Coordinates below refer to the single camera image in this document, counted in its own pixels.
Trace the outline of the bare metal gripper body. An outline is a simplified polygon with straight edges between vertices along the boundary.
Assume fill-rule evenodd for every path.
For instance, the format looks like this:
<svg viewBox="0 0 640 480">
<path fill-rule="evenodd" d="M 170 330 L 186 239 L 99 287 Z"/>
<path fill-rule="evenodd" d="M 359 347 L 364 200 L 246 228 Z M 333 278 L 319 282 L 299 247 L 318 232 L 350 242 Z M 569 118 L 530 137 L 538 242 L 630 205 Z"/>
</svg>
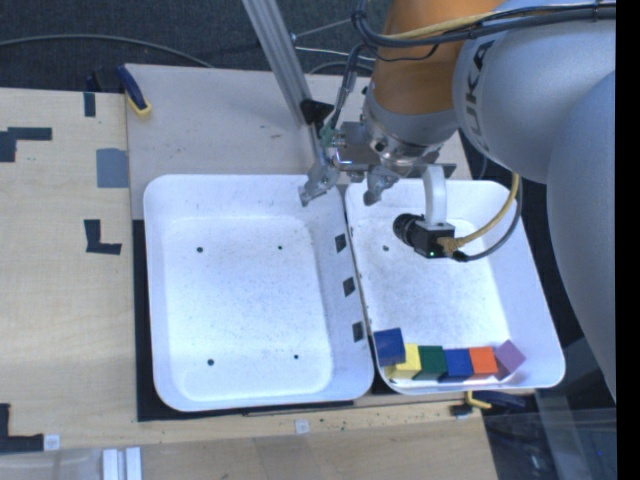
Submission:
<svg viewBox="0 0 640 480">
<path fill-rule="evenodd" d="M 351 182 L 420 178 L 431 166 L 442 167 L 450 178 L 457 163 L 446 162 L 441 149 L 398 141 L 361 122 L 344 122 L 332 138 L 331 166 Z"/>
</svg>

